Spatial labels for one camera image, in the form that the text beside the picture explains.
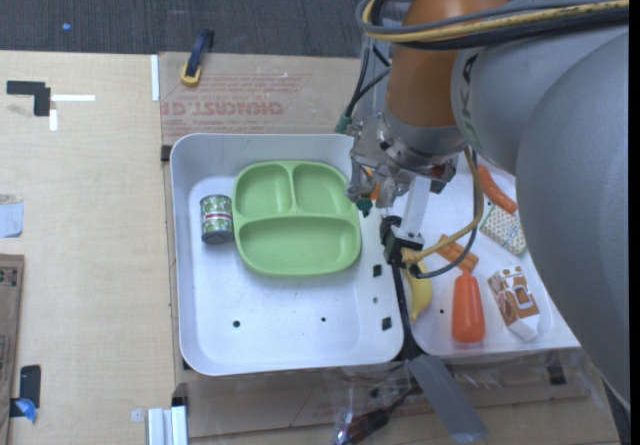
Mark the white patterned packet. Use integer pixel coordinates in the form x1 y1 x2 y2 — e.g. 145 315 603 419
478 204 528 257

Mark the green patterned can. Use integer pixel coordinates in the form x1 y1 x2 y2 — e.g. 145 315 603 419
199 194 235 246

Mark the brown cardboard board red print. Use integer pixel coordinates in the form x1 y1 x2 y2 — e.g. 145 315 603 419
158 51 607 440

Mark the orange biscuit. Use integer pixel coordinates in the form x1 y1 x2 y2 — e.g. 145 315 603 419
436 233 480 273

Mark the orange bottle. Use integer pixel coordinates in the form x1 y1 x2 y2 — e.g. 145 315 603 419
451 267 487 345

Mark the yellow banana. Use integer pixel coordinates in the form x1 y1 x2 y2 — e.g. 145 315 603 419
405 260 434 323

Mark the orange sausage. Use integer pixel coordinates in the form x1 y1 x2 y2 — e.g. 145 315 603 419
476 164 518 215

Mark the green divided plate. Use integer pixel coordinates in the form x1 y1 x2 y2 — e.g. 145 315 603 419
231 159 363 278

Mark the white plastic tray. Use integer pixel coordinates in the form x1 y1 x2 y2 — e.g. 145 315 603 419
168 132 406 378
349 133 584 360

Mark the white and brown carton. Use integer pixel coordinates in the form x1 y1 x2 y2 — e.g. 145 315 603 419
486 265 542 343

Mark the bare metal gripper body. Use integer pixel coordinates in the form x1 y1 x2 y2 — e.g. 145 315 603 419
348 115 459 195

